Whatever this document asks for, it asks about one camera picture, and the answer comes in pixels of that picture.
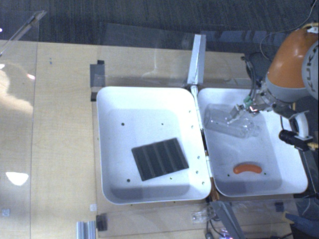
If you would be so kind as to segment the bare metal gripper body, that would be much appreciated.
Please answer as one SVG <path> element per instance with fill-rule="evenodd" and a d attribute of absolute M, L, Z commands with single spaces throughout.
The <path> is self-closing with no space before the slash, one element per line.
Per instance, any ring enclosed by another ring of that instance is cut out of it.
<path fill-rule="evenodd" d="M 254 97 L 248 95 L 245 98 L 245 109 L 249 113 L 255 114 L 260 111 L 271 111 L 275 98 L 268 91 L 259 91 Z"/>

